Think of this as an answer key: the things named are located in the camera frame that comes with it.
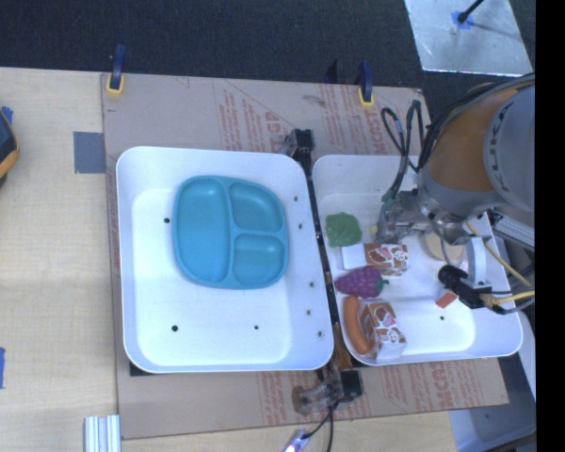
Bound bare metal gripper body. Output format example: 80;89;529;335
375;188;468;245

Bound white and orange printed carton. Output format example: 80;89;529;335
340;242;411;278
359;299;408;363

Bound green broccoli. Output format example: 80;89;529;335
324;211;363;250

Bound purple grapes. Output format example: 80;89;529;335
333;266;390;299

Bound thin black and white rod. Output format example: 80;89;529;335
297;147;347;372

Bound small red and white block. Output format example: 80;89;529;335
434;290;460;310

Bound orange sausage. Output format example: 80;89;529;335
342;295;373;355

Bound white plastic tray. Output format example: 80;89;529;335
115;145;336;375
311;153;525;367

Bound blue divided plate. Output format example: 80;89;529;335
170;174;291;291

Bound brown cardboard board red print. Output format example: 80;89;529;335
100;73;510;440

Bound black cylinder on white bracket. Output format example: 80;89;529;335
437;234;494;311

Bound black block with thin wires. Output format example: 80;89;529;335
336;369;363;400
282;128;317;158

